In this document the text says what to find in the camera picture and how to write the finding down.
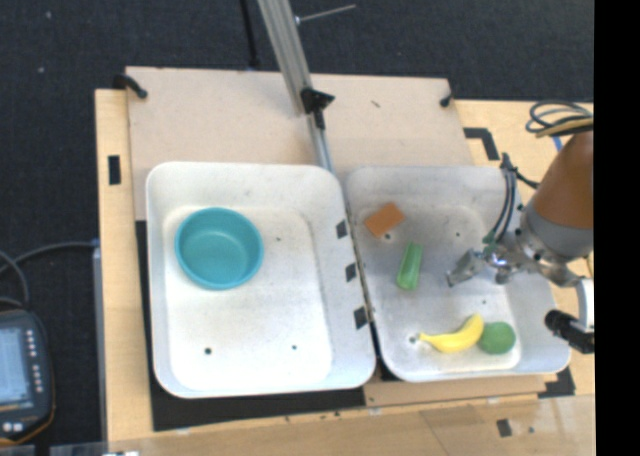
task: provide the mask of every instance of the orange block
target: orange block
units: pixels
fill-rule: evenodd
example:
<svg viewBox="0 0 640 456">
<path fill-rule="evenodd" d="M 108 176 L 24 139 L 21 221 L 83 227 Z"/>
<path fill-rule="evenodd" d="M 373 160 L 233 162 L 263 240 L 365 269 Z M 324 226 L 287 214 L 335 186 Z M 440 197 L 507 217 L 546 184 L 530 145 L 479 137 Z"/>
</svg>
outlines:
<svg viewBox="0 0 640 456">
<path fill-rule="evenodd" d="M 405 216 L 398 206 L 393 202 L 389 202 L 382 209 L 376 211 L 365 221 L 365 226 L 371 231 L 375 237 L 382 237 L 393 227 L 402 223 Z"/>
</svg>

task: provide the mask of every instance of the toy banana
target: toy banana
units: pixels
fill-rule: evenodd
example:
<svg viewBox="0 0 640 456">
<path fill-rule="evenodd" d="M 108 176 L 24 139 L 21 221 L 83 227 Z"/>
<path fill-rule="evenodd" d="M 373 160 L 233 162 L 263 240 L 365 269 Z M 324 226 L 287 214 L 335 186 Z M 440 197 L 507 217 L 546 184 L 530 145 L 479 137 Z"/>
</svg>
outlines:
<svg viewBox="0 0 640 456">
<path fill-rule="evenodd" d="M 419 338 L 428 342 L 442 353 L 455 353 L 463 351 L 476 344 L 482 336 L 484 320 L 480 314 L 473 314 L 463 325 L 453 333 L 441 333 L 439 335 L 427 335 L 421 333 Z"/>
</svg>

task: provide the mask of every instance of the black clip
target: black clip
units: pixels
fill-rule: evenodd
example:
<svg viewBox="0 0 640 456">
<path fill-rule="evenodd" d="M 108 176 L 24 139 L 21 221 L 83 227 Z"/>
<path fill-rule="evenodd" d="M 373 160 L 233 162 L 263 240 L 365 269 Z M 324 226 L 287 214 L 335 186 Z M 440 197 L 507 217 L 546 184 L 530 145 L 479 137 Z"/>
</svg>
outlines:
<svg viewBox="0 0 640 456">
<path fill-rule="evenodd" d="M 307 113 L 307 115 L 313 113 L 316 127 L 322 130 L 326 129 L 322 110 L 331 104 L 335 97 L 328 93 L 313 90 L 312 88 L 304 88 L 302 92 L 300 92 L 300 97 L 302 97 L 305 113 Z"/>
<path fill-rule="evenodd" d="M 134 92 L 136 92 L 136 95 L 140 99 L 146 99 L 147 95 L 149 95 L 147 93 L 147 90 L 143 90 L 142 87 L 137 83 L 137 81 L 127 74 L 116 74 L 113 77 L 111 85 L 116 90 L 126 90 L 128 86 Z"/>
<path fill-rule="evenodd" d="M 447 95 L 446 97 L 443 97 L 442 99 L 440 99 L 440 105 L 443 108 L 448 108 L 449 104 L 451 104 L 452 100 L 453 100 L 453 92 L 449 92 L 449 95 Z"/>
<path fill-rule="evenodd" d="M 596 352 L 595 335 L 583 332 L 574 326 L 577 319 L 566 312 L 551 310 L 544 318 L 544 324 L 556 337 L 566 340 L 569 345 L 585 355 Z"/>
</svg>

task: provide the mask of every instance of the blue bowl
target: blue bowl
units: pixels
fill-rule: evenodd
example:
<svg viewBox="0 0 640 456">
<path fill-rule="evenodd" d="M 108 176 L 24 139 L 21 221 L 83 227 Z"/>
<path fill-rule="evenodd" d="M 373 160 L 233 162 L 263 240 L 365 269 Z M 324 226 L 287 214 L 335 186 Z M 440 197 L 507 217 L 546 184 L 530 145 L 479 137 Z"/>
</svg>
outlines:
<svg viewBox="0 0 640 456">
<path fill-rule="evenodd" d="M 245 216 L 211 207 L 188 216 L 175 237 L 178 262 L 187 276 L 208 289 L 231 289 L 255 275 L 264 246 Z"/>
</svg>

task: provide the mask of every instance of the black carpet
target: black carpet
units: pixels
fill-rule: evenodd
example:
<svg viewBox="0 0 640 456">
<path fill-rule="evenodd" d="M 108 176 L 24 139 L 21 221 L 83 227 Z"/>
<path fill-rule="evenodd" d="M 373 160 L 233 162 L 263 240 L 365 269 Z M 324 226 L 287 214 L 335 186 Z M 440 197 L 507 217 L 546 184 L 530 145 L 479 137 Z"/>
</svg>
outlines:
<svg viewBox="0 0 640 456">
<path fill-rule="evenodd" d="M 249 1 L 261 68 L 275 60 Z M 446 77 L 458 98 L 591 100 L 595 0 L 291 0 L 312 72 Z M 0 0 L 0 249 L 98 237 L 92 95 L 128 65 L 246 68 L 238 0 Z M 100 437 L 90 252 L 26 263 L 58 412 L 41 444 Z M 17 295 L 8 275 L 0 295 Z"/>
</svg>

